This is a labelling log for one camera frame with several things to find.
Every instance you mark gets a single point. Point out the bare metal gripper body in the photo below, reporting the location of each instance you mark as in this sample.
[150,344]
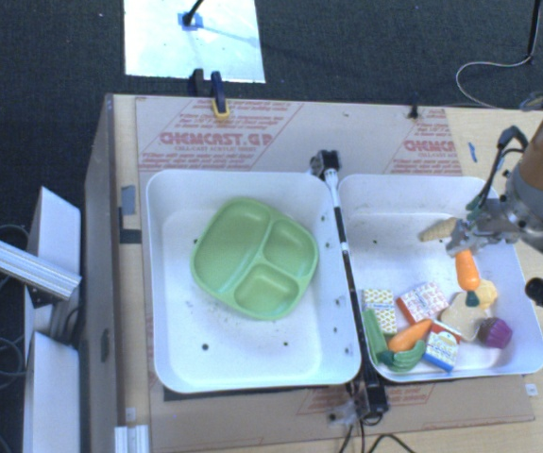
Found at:
[493,227]

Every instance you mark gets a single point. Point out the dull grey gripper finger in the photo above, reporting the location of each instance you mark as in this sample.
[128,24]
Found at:
[472,247]
[453,244]

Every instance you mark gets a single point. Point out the orange carrot with green top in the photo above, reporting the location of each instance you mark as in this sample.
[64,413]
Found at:
[468,272]

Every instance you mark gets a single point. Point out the tan ice cream cone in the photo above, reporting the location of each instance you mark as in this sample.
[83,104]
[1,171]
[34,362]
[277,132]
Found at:
[436,230]

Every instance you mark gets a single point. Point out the yellow toy food piece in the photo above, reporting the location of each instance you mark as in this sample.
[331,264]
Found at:
[488,291]

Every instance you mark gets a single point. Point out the white plastic tray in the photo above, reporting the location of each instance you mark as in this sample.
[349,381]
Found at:
[394,262]
[181,338]

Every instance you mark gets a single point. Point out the beige bread slice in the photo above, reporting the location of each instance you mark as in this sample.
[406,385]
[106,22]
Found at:
[460,319]

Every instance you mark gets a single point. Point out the purple grapes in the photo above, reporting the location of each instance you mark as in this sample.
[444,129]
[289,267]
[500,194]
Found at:
[495,333]

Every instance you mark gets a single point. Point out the yellow patterned white carton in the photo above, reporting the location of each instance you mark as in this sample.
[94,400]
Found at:
[380,309]

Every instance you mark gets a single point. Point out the blue red and white carton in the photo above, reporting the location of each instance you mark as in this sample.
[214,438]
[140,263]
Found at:
[442,346]

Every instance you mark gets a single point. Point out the thin black and white rod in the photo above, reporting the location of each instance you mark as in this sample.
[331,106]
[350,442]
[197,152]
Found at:
[344,243]

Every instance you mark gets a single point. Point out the green flat bar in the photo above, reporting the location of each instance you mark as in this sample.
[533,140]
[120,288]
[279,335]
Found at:
[374,330]

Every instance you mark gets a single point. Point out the green banana bunch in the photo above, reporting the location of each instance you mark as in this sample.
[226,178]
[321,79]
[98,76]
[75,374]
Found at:
[403,359]

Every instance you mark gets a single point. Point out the green divided plate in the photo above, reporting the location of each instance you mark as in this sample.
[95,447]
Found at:
[252,257]

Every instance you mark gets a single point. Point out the brown cardboard board red print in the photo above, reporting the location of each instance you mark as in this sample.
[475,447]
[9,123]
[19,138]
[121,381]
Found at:
[261,144]

